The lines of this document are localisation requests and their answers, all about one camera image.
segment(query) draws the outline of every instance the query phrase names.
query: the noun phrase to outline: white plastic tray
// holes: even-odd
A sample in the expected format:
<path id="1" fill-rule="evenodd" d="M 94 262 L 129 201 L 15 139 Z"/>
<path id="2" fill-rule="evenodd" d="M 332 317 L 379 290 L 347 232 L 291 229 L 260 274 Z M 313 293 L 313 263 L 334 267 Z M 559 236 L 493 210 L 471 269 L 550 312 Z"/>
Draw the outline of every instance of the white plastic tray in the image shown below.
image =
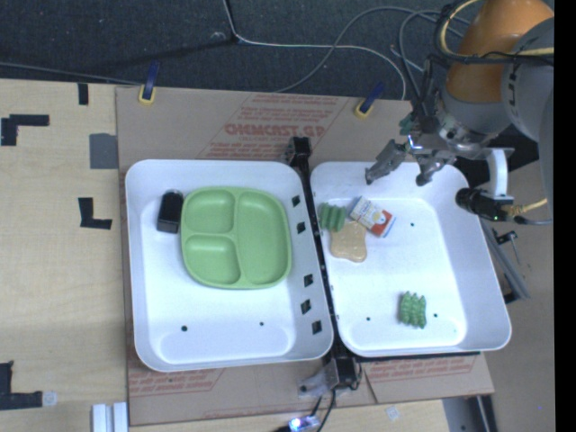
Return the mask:
<path id="1" fill-rule="evenodd" d="M 162 195 L 230 185 L 283 204 L 292 236 L 286 279 L 261 290 L 224 290 L 186 271 L 179 235 L 157 231 Z M 173 372 L 320 358 L 333 328 L 302 183 L 276 162 L 143 160 L 126 175 L 134 339 L 150 368 Z"/>
<path id="2" fill-rule="evenodd" d="M 467 186 L 453 166 L 423 187 L 419 167 L 398 169 L 365 183 L 370 162 L 324 163 L 311 175 L 316 207 L 348 206 L 363 195 L 396 216 L 384 238 L 366 234 L 363 263 L 329 252 L 330 234 L 321 232 L 339 335 L 366 357 L 408 356 L 495 350 L 510 338 L 509 315 L 477 216 L 455 204 Z M 427 325 L 399 321 L 401 296 L 409 291 L 427 300 Z"/>

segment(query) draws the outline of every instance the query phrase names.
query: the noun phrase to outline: green plate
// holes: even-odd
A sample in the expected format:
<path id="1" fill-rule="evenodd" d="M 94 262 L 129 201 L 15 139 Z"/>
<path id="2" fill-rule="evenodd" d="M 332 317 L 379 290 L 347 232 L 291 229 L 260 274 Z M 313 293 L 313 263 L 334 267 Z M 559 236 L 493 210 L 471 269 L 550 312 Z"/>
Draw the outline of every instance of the green plate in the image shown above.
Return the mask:
<path id="1" fill-rule="evenodd" d="M 201 284 L 266 288 L 290 272 L 288 219 L 270 193 L 227 186 L 198 189 L 184 199 L 180 231 L 184 264 Z"/>

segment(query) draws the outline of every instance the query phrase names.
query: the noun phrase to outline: blue clamp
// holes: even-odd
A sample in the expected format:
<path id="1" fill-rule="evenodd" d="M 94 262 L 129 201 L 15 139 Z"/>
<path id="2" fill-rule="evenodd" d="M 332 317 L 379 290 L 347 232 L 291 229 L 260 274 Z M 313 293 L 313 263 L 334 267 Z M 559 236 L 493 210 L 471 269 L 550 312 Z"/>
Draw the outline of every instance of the blue clamp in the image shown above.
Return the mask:
<path id="1" fill-rule="evenodd" d="M 354 115 L 359 119 L 365 119 L 372 111 L 374 101 L 378 99 L 384 91 L 384 83 L 378 82 L 370 94 L 355 108 Z"/>
<path id="2" fill-rule="evenodd" d="M 160 70 L 159 61 L 150 62 L 146 84 L 140 87 L 140 92 L 138 94 L 138 100 L 141 104 L 151 105 L 152 103 L 154 103 L 154 98 L 156 97 L 156 89 L 154 88 L 154 84 L 156 83 L 156 78 L 158 77 L 159 70 Z"/>

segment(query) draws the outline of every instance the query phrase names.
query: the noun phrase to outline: green toy vegetable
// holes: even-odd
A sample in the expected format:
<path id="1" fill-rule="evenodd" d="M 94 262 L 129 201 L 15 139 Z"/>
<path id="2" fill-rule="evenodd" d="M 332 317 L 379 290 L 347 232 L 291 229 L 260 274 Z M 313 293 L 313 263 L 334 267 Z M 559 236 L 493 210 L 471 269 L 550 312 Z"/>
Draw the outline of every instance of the green toy vegetable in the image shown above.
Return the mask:
<path id="1" fill-rule="evenodd" d="M 319 208 L 319 225 L 322 229 L 340 232 L 346 221 L 346 208 L 323 203 Z"/>
<path id="2" fill-rule="evenodd" d="M 426 298 L 405 292 L 400 301 L 400 321 L 407 325 L 426 326 Z"/>

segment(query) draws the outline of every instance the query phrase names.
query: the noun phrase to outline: toy food package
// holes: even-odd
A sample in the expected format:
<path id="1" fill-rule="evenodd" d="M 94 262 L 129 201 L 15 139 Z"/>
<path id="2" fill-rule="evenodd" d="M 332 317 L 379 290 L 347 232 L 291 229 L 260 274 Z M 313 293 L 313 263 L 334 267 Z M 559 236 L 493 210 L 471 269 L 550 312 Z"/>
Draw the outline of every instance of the toy food package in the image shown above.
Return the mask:
<path id="1" fill-rule="evenodd" d="M 396 219 L 390 212 L 364 197 L 354 201 L 349 216 L 378 237 L 385 237 Z"/>

